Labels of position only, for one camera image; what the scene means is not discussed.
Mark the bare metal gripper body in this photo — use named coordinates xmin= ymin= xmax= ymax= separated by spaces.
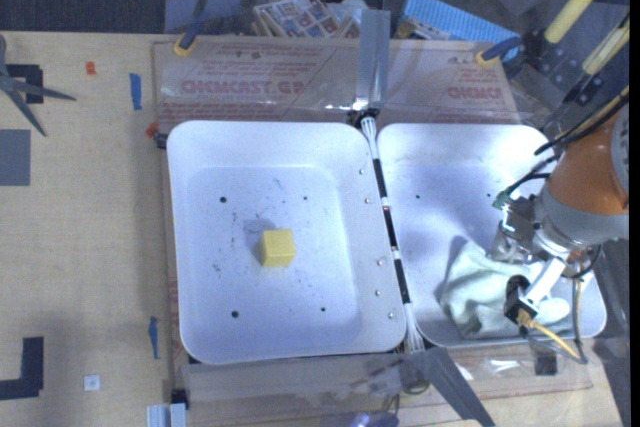
xmin=491 ymin=195 xmax=572 ymax=265

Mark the white cloth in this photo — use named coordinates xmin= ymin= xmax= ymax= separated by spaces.
xmin=439 ymin=239 xmax=572 ymax=341

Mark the white plastic tray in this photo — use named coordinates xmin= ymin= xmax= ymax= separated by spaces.
xmin=375 ymin=122 xmax=608 ymax=349
xmin=165 ymin=119 xmax=408 ymax=366

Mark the thin black and white rod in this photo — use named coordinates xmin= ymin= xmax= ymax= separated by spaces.
xmin=359 ymin=114 xmax=427 ymax=355

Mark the yellow cube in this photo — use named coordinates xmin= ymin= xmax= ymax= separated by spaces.
xmin=258 ymin=228 xmax=297 ymax=268

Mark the black cylinder on white bracket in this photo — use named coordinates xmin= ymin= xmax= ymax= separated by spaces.
xmin=503 ymin=256 xmax=569 ymax=327

